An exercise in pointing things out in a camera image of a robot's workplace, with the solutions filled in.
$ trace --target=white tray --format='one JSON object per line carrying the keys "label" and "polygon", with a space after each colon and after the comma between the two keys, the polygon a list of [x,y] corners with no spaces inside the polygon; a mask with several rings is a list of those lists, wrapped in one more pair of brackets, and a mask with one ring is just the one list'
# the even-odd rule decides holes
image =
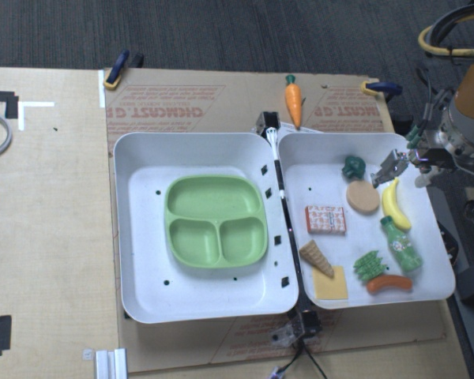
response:
{"label": "white tray", "polygon": [[[348,180],[342,175],[346,156],[361,157],[366,165],[364,179],[371,181],[392,149],[407,152],[407,141],[394,133],[292,133],[279,143],[288,209],[297,246],[314,239],[332,265],[344,267],[348,299],[322,300],[314,295],[312,267],[301,260],[307,295],[324,309],[340,309],[385,303],[428,301],[448,298],[454,292],[455,279],[442,236],[438,229],[426,188],[416,188],[419,172],[409,165],[399,176],[397,202],[412,223],[408,236],[423,258],[423,266],[413,275],[411,292],[367,292],[353,271],[354,262],[366,252],[379,250],[388,274],[404,275],[388,250],[386,235],[379,220],[381,206],[370,216],[353,210],[346,200]],[[390,182],[381,184],[381,194]],[[342,206],[346,219],[345,235],[307,232],[304,209],[307,205]]]}
{"label": "white tray", "polygon": [[[129,133],[116,142],[114,156],[122,303],[134,320],[277,314],[294,307],[299,285],[267,141],[252,133]],[[175,259],[165,234],[164,194],[177,178],[195,174],[238,175],[258,187],[269,237],[261,260],[207,269]]]}

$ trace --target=brown sausage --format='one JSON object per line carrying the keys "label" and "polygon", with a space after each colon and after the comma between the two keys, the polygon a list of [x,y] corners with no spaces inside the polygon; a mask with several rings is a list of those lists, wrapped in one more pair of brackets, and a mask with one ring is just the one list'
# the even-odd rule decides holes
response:
{"label": "brown sausage", "polygon": [[371,294],[387,287],[396,287],[404,291],[410,291],[412,288],[412,280],[407,276],[380,275],[367,282],[367,290]]}

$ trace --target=banana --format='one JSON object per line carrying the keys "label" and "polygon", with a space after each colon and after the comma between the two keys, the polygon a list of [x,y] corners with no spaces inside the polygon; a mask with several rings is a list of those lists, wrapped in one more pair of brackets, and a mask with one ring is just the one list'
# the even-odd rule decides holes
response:
{"label": "banana", "polygon": [[401,211],[397,203],[397,184],[398,178],[382,191],[382,211],[385,216],[391,216],[395,226],[402,231],[408,231],[411,228],[411,222]]}

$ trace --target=gray ring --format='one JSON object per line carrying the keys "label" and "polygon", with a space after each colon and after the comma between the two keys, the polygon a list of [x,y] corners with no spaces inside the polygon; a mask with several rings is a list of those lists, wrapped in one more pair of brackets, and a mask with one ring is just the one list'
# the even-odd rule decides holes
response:
{"label": "gray ring", "polygon": [[0,124],[3,125],[3,127],[7,131],[7,136],[6,139],[3,141],[2,144],[0,144],[0,155],[9,147],[11,140],[13,139],[13,130],[10,127],[9,122],[0,115]]}

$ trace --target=green divided plate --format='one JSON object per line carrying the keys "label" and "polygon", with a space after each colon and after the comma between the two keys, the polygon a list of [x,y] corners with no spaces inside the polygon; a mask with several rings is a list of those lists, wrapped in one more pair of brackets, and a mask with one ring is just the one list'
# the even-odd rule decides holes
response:
{"label": "green divided plate", "polygon": [[261,194],[242,177],[177,179],[166,193],[165,223],[172,253],[191,267],[241,267],[260,260],[267,250]]}

